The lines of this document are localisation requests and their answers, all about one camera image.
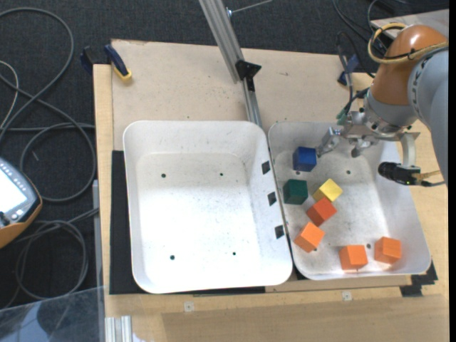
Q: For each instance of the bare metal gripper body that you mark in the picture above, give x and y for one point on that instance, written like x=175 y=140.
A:
x=360 y=128

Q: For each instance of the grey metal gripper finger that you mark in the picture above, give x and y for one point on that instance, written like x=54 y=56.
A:
x=331 y=141
x=359 y=147

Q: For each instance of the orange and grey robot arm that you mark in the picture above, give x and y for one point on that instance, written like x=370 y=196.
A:
x=424 y=84

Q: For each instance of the blue cube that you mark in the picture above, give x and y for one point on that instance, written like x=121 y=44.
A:
x=304 y=159

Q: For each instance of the yellow cube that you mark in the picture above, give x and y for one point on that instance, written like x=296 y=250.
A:
x=327 y=190

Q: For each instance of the green cube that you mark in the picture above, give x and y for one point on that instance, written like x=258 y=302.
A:
x=295 y=192

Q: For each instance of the white plastic tray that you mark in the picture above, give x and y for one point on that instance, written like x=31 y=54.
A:
x=360 y=212
x=199 y=208

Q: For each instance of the dark orange cube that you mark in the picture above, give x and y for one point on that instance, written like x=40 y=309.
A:
x=321 y=211

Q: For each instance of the pale brown flat board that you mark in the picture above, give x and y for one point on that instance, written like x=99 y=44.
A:
x=178 y=87

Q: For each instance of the black cylinder on white bracket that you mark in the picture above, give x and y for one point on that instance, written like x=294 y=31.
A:
x=397 y=173

